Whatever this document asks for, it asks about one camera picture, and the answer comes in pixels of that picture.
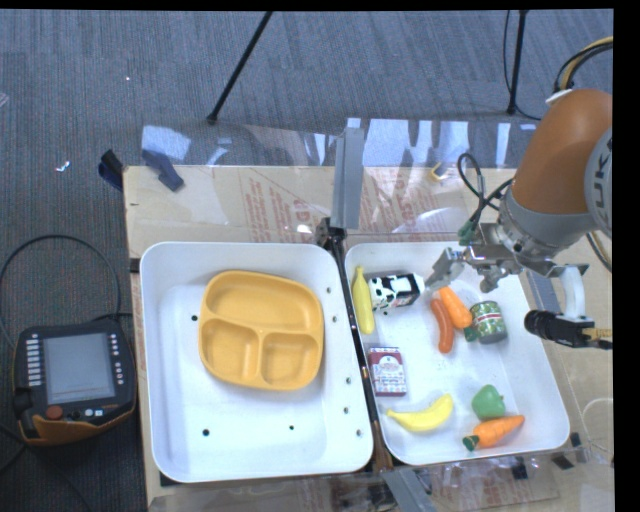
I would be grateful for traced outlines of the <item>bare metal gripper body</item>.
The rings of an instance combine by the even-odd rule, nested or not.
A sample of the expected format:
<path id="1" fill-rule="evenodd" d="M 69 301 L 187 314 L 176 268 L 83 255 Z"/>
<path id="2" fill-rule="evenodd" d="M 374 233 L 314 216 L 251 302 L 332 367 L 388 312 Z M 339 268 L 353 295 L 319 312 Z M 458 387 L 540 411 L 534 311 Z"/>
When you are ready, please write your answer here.
<path id="1" fill-rule="evenodd" d="M 481 222 L 462 250 L 463 260 L 486 280 L 532 270 L 550 276 L 555 247 L 524 234 L 513 224 Z"/>

